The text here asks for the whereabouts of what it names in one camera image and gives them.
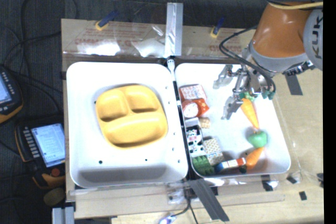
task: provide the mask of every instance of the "blue connector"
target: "blue connector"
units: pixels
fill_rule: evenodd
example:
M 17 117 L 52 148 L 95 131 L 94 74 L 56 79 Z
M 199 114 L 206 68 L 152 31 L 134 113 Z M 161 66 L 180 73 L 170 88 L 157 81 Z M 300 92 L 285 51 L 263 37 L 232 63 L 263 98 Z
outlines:
M 222 27 L 223 23 L 224 23 L 224 17 L 220 18 L 217 25 L 212 29 L 210 34 L 212 37 L 216 38 L 218 36 L 219 30 Z
M 108 26 L 109 21 L 114 20 L 114 18 L 118 15 L 118 11 L 114 10 L 106 15 L 102 20 L 96 22 L 96 29 L 102 31 Z

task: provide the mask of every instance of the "yellow divided plate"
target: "yellow divided plate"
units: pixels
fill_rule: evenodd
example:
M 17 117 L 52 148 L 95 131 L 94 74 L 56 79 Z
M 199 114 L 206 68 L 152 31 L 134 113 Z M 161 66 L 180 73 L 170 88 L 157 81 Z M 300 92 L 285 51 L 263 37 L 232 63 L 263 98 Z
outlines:
M 105 139 L 119 148 L 147 145 L 163 138 L 168 131 L 156 94 L 142 85 L 104 92 L 97 98 L 96 114 Z

